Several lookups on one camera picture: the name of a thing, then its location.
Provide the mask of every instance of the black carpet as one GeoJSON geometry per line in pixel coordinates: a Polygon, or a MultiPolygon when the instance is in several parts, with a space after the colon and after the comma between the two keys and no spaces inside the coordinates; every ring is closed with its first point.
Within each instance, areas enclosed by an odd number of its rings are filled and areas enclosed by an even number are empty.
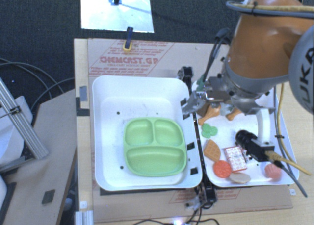
{"type": "MultiPolygon", "coordinates": [[[[133,38],[210,43],[219,29],[236,26],[238,13],[227,9],[226,1],[151,0],[155,33],[135,33],[133,38]]],[[[313,0],[303,3],[313,5],[313,0]]],[[[2,59],[37,66],[61,81],[74,77],[73,39],[90,37],[124,38],[125,32],[81,29],[80,0],[1,0],[2,59]]],[[[36,74],[48,86],[53,85],[45,75],[36,74]]],[[[15,97],[24,95],[29,105],[45,90],[33,75],[11,65],[0,66],[0,77],[15,97]]],[[[62,87],[69,90],[74,83],[66,82],[62,87]]],[[[59,93],[56,89],[52,96],[59,93]]],[[[45,95],[41,102],[48,98],[45,95]]]]}

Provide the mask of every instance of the dark floor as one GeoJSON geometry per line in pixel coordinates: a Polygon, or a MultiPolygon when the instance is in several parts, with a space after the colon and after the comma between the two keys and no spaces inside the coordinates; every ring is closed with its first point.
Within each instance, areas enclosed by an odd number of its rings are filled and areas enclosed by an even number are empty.
{"type": "MultiPolygon", "coordinates": [[[[135,33],[133,38],[210,43],[219,29],[235,28],[238,13],[227,9],[226,1],[151,0],[155,33],[135,33]]],[[[303,2],[313,5],[313,0],[303,2]]],[[[2,59],[37,66],[61,81],[74,77],[73,39],[89,37],[124,38],[125,32],[81,29],[80,0],[1,0],[2,59]]],[[[48,87],[54,84],[36,74],[48,87]]],[[[0,77],[14,96],[24,95],[29,105],[45,90],[34,76],[11,65],[0,66],[0,77]]],[[[62,87],[69,90],[74,83],[68,81],[62,87]]],[[[56,89],[52,96],[59,93],[56,89]]]]}

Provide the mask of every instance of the yellow cable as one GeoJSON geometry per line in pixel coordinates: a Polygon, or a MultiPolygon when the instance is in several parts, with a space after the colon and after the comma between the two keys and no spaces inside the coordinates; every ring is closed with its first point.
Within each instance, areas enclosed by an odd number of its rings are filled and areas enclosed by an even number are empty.
{"type": "Polygon", "coordinates": [[[285,154],[287,155],[287,157],[289,158],[290,161],[293,161],[292,156],[289,154],[289,152],[287,151],[287,148],[284,144],[284,141],[282,140],[282,135],[281,135],[281,127],[280,127],[280,110],[281,110],[281,106],[282,106],[282,102],[283,102],[283,97],[284,97],[284,89],[285,89],[285,85],[282,83],[281,84],[281,91],[280,91],[280,97],[279,97],[279,104],[278,104],[278,109],[277,109],[277,127],[278,127],[278,135],[279,135],[279,142],[283,147],[283,150],[285,151],[285,154]]]}
{"type": "Polygon", "coordinates": [[[274,160],[274,161],[277,160],[277,161],[286,162],[286,163],[294,166],[298,170],[302,171],[303,173],[305,173],[307,175],[312,175],[309,171],[307,171],[306,169],[302,168],[301,166],[299,166],[295,162],[283,158],[282,156],[280,156],[279,154],[275,153],[274,151],[266,151],[265,154],[268,156],[268,158],[270,160],[274,160]]]}
{"type": "Polygon", "coordinates": [[[314,12],[313,6],[304,6],[304,5],[253,5],[253,4],[241,4],[241,3],[232,3],[233,6],[245,8],[245,9],[256,9],[256,10],[269,10],[269,11],[287,11],[287,12],[314,12]]]}

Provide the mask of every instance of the green plate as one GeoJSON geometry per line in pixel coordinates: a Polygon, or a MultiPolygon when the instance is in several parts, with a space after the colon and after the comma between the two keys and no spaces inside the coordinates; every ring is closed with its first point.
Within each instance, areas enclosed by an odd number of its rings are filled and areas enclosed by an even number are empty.
{"type": "Polygon", "coordinates": [[[141,176],[169,176],[186,166],[186,146],[180,126],[166,118],[136,118],[123,135],[128,168],[141,176]]]}

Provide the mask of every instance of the green divided plate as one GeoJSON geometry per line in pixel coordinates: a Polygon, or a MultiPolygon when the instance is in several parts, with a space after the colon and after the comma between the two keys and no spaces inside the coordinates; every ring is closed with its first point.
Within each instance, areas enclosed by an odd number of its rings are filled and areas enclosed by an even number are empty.
{"type": "Polygon", "coordinates": [[[136,118],[123,135],[128,168],[141,176],[169,176],[186,166],[186,146],[181,128],[166,118],[136,118]]]}

